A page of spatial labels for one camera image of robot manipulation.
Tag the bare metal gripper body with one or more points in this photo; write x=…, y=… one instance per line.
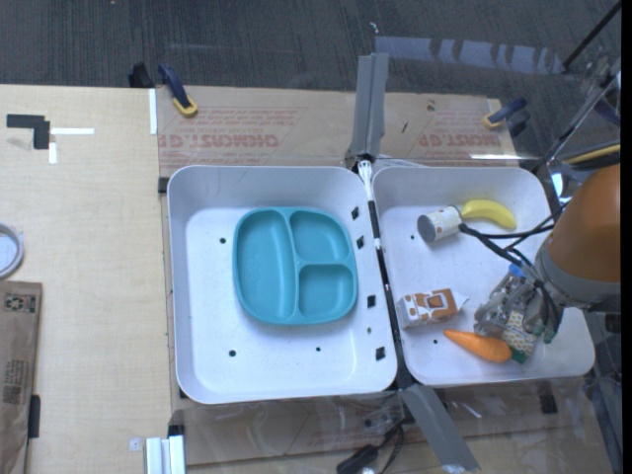
x=513, y=296

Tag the white orange patterned packet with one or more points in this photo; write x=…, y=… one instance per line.
x=519, y=333

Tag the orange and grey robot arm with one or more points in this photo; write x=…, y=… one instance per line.
x=587, y=235

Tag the white plastic tray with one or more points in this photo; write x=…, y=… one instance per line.
x=276, y=358
x=469, y=274

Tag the orange carrot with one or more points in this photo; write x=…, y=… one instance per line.
x=481, y=346

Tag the white and orange carton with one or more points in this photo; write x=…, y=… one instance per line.
x=429, y=309

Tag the yellow banana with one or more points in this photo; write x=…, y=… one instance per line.
x=494, y=211

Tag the white orange dotted can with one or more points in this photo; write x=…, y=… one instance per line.
x=439, y=222

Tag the blue divided plate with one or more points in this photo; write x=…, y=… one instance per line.
x=269, y=264

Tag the brown cardboard board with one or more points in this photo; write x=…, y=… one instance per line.
x=257, y=131

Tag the brown paper bag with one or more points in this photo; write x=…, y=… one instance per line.
x=17, y=363

